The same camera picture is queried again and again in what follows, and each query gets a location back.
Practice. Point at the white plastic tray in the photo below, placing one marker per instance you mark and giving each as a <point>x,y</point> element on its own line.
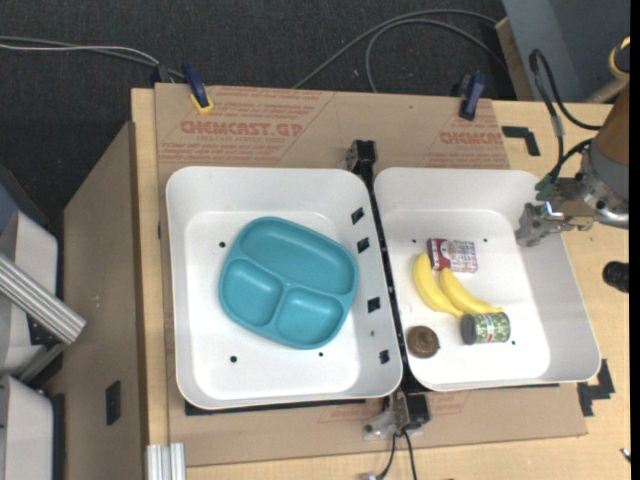
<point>200,278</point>
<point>540,308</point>

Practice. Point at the red and white carton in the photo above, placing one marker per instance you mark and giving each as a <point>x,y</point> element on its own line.
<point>452,254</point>

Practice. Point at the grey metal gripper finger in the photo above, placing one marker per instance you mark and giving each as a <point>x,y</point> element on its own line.
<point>534,213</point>
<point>528,235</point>

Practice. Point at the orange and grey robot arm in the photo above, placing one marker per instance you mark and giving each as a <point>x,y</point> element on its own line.
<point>614,133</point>

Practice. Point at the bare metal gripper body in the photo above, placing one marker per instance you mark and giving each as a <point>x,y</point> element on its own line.
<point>575,213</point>

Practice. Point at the brown cardboard board red print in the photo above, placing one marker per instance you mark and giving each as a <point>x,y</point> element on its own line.
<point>280,123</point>

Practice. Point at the green can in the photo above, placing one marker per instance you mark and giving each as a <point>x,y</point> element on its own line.
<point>486,328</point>

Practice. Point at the blue divided plate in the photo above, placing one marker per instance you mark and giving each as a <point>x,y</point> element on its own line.
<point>290,268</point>

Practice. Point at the brown doughnut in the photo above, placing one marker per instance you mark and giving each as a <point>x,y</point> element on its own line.
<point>422,341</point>

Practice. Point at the thin black rod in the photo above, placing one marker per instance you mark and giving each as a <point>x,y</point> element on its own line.
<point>385,258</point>

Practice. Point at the yellow banana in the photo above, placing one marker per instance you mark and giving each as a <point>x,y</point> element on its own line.
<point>426,283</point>
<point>460,293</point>

